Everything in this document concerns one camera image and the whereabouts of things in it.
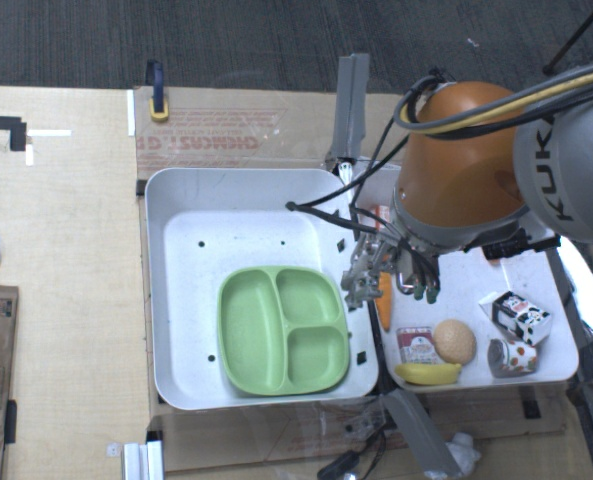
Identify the black cylinder on white bracket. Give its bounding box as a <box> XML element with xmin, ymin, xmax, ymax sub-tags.
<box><xmin>480</xmin><ymin>226</ymin><xmax>562</xmax><ymax>262</ymax></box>

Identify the red and white can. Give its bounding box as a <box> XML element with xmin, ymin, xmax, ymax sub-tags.
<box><xmin>395</xmin><ymin>325</ymin><xmax>440</xmax><ymax>367</ymax></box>

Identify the orange carrot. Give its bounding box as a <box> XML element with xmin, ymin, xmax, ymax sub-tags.
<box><xmin>375</xmin><ymin>269</ymin><xmax>394</xmax><ymax>333</ymax></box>

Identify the white crumpled plastic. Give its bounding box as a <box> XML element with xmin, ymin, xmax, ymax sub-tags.
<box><xmin>444</xmin><ymin>431</ymin><xmax>483</xmax><ymax>475</ymax></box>

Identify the yellow banana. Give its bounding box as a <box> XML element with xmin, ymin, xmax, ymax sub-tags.
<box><xmin>393</xmin><ymin>362</ymin><xmax>463</xmax><ymax>387</ymax></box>

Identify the cow print milk carton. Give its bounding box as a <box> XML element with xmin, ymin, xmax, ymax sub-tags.
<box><xmin>477</xmin><ymin>290</ymin><xmax>554</xmax><ymax>347</ymax></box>

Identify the orange and white packet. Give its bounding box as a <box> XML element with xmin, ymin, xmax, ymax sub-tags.
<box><xmin>372</xmin><ymin>204</ymin><xmax>393</xmax><ymax>233</ymax></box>

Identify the tan bread roll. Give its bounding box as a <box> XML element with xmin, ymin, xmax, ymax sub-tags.
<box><xmin>431</xmin><ymin>318</ymin><xmax>478</xmax><ymax>367</ymax></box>

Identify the white plastic tray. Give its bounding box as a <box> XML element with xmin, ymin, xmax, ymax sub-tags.
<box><xmin>349</xmin><ymin>156</ymin><xmax>581</xmax><ymax>395</ymax></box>
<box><xmin>144</xmin><ymin>167</ymin><xmax>380</xmax><ymax>412</ymax></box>

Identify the brown cardboard board red print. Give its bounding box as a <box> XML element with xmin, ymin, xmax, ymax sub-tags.
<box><xmin>133</xmin><ymin>85</ymin><xmax>580</xmax><ymax>472</ymax></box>

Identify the green divided plate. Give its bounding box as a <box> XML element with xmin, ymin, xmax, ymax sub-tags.
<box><xmin>217</xmin><ymin>265</ymin><xmax>352</xmax><ymax>397</ymax></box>

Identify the white cup with orange print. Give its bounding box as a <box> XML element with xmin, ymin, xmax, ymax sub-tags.
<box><xmin>486</xmin><ymin>337</ymin><xmax>539</xmax><ymax>380</ymax></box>

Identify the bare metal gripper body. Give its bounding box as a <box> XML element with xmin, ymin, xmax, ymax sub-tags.
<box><xmin>349</xmin><ymin>228</ymin><xmax>403</xmax><ymax>282</ymax></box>

